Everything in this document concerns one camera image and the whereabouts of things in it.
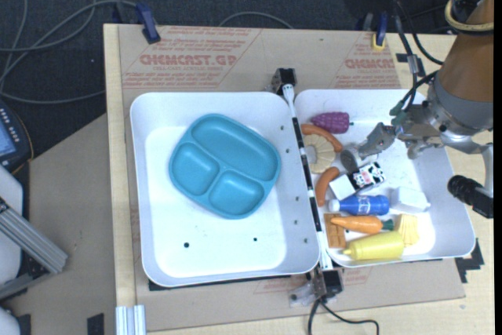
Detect black block with thin wires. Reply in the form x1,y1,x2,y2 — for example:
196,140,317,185
270,67,297,93
289,268,346,308

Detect black cylinder on white bracket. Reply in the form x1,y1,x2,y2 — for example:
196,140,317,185
447,143,494,220

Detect blue bottle with white cap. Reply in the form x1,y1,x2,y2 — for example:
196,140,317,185
327,194,391,217

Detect brown biscuit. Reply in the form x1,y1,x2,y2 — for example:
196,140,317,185
323,212,348,249

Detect orange carrot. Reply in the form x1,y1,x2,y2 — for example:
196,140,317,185
329,215,395,235

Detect white cow-print milk carton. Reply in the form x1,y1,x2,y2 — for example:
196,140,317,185
328,162,387,202

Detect beige doughnut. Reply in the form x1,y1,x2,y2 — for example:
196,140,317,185
303,133,337,175

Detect grey can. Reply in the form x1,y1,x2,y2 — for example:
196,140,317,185
339,144,362,174

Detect brown cardboard board, red print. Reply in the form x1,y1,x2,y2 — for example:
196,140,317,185
117,24,467,333

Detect thin black and white rod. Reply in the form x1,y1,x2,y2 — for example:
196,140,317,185
282,83,333,271

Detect yellow bottle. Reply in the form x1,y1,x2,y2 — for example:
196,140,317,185
342,231,406,261

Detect orange sausage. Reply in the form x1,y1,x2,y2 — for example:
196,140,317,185
300,123,344,154
315,166,341,208

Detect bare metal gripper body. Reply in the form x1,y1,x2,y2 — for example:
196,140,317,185
393,104,493,161

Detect white plastic tray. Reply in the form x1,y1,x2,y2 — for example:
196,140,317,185
293,88,477,269
129,91,322,289

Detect blue divided plate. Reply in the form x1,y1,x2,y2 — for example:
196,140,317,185
168,112,282,220

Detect purple grapes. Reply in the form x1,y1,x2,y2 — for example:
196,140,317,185
311,111,355,135

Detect pale yellow ridged cheese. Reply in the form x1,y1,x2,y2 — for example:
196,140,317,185
393,213,420,247

